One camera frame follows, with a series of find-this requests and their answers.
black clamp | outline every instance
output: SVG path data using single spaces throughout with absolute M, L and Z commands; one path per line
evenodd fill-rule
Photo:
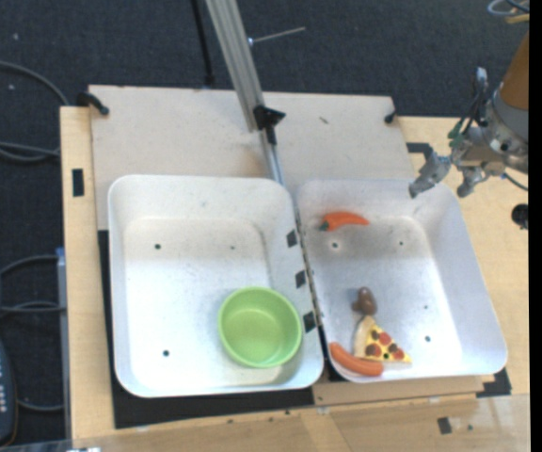
M 396 109 L 394 109 L 390 114 L 384 117 L 384 122 L 386 124 L 392 124 L 392 121 L 394 121 L 395 117 L 396 117 Z
M 270 109 L 264 105 L 257 105 L 254 107 L 254 119 L 256 120 L 259 131 L 264 129 L 267 135 L 267 141 L 274 146 L 278 144 L 278 139 L 275 135 L 275 126 L 278 125 L 284 117 L 286 117 L 285 113 Z
M 107 116 L 110 113 L 110 109 L 102 104 L 100 99 L 90 92 L 80 92 L 76 96 L 76 104 L 79 107 L 89 107 L 89 105 L 93 105 L 103 116 Z

toy carrot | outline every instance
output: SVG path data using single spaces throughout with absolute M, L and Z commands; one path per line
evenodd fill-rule
M 334 213 L 328 213 L 324 216 L 324 221 L 319 227 L 319 230 L 334 231 L 347 224 L 367 226 L 369 221 L 363 216 L 356 215 L 355 213 L 349 213 L 348 211 L 336 211 Z

toy pizza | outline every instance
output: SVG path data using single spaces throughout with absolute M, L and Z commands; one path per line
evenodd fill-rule
M 411 363 L 411 357 L 369 315 L 357 326 L 353 349 L 356 357 L 365 360 Z
M 352 308 L 364 315 L 355 332 L 353 351 L 356 357 L 384 363 L 411 363 L 411 357 L 372 317 L 377 312 L 377 304 L 369 288 L 360 288 Z

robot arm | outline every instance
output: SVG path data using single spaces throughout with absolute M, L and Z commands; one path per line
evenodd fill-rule
M 530 20 L 530 0 L 525 5 L 507 0 L 510 5 L 515 4 L 513 13 L 496 12 L 495 3 L 500 1 L 503 0 L 489 6 L 491 13 L 506 15 L 512 23 Z M 509 178 L 507 168 L 528 174 L 529 62 L 530 30 L 503 80 L 488 98 L 486 71 L 482 68 L 476 71 L 470 110 L 448 135 L 451 154 L 439 156 L 431 152 L 425 157 L 419 177 L 409 186 L 412 198 L 442 180 L 451 166 L 463 175 L 457 189 L 460 198 L 469 196 L 476 185 L 491 176 Z

orange carrot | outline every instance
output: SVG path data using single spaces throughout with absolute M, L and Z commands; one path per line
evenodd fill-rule
M 382 362 L 363 360 L 348 353 L 339 343 L 329 344 L 329 353 L 344 368 L 368 377 L 378 377 L 384 371 Z
M 347 224 L 367 226 L 369 221 L 363 216 L 356 215 L 355 213 L 349 213 L 348 211 L 336 211 L 334 213 L 328 213 L 324 216 L 324 221 L 319 229 L 321 231 L 334 231 Z

